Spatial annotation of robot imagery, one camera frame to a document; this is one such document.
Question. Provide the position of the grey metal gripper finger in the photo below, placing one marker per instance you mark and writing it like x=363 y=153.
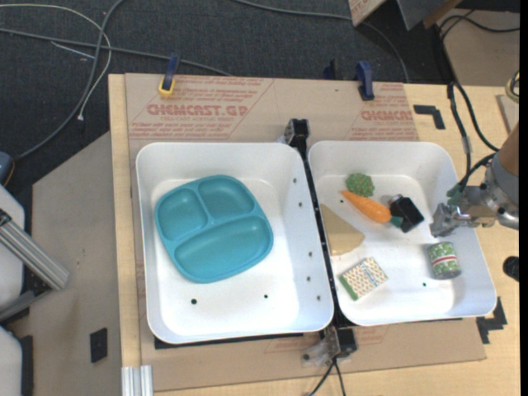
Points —
x=445 y=212
x=439 y=227

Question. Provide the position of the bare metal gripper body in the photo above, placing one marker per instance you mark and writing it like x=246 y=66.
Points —
x=480 y=208

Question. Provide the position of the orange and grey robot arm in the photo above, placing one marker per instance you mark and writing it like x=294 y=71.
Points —
x=510 y=159

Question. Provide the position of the green peas can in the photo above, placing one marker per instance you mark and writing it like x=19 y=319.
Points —
x=444 y=260

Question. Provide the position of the orange carrot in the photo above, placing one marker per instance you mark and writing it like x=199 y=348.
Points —
x=369 y=208

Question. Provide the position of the white plastic tray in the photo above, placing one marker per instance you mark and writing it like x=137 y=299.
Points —
x=396 y=295
x=231 y=303

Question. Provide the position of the green broccoli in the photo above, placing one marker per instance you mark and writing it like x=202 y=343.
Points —
x=359 y=184

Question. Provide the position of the green and white patterned carton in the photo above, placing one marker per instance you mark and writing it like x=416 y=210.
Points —
x=364 y=278

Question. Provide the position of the beige pizza slice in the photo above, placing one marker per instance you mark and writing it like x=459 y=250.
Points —
x=339 y=233

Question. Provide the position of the blue divided plate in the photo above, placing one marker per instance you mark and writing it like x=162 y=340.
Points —
x=214 y=229

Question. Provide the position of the brown cardboard board red print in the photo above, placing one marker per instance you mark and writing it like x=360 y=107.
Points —
x=214 y=114

